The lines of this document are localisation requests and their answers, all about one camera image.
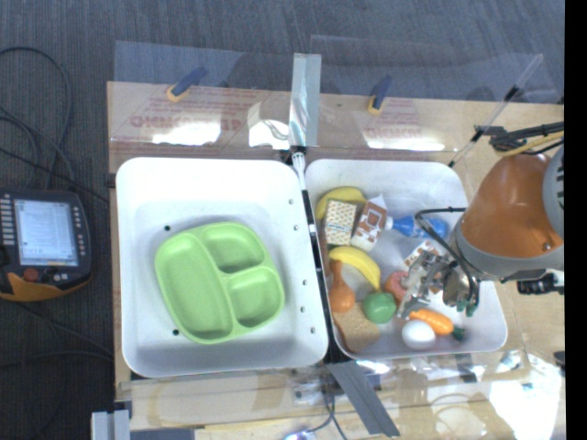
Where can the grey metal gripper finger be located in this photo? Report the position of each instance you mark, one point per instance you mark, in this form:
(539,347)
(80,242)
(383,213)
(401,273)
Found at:
(409,303)
(418,266)

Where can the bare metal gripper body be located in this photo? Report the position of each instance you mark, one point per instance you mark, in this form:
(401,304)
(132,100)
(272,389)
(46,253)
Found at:
(451,287)

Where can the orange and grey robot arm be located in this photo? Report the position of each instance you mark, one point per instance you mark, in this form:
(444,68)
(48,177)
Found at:
(504,213)

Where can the white and orange packet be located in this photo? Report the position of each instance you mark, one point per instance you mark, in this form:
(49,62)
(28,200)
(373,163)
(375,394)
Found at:
(419,249)

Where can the pink doughnut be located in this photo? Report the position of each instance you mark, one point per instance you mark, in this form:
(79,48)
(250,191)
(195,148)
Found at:
(393,284)

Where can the orange carrot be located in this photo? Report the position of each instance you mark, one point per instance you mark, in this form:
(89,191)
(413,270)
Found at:
(433,320)

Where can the green pepper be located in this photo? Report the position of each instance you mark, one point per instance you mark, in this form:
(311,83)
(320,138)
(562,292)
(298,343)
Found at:
(379,307)

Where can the white egg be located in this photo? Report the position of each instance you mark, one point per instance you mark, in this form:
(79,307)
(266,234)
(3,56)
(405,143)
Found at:
(418,335)

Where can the blue and white bottle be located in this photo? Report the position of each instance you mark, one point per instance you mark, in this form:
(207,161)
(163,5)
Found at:
(408,226)

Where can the yellow banana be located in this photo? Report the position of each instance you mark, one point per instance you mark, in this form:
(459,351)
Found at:
(360,259)
(341,194)

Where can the brown bread slice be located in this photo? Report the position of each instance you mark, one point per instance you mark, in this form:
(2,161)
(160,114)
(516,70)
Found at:
(357,333)

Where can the brown and white milk carton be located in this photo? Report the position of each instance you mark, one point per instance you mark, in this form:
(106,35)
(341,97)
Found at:
(370,225)

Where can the orange chicken drumstick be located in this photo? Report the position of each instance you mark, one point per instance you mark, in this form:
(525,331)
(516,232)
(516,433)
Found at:
(341,293)

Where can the white plastic tray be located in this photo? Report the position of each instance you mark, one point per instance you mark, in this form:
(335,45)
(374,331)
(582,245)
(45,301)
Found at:
(215,186)
(413,186)

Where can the white carton with orange pattern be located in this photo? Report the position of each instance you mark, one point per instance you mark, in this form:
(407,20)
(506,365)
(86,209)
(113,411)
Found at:
(340,222)

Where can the brown cardboard board, red print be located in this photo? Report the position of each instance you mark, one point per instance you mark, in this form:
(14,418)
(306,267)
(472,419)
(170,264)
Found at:
(536,319)

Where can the thin black and white rod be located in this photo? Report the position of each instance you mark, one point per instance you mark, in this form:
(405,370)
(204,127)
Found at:
(306,200)

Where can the green divided plate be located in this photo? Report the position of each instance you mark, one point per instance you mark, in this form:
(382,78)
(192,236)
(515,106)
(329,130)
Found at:
(202,282)

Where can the black cylinder on white bracket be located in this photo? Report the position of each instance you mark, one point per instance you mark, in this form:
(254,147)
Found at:
(539,284)

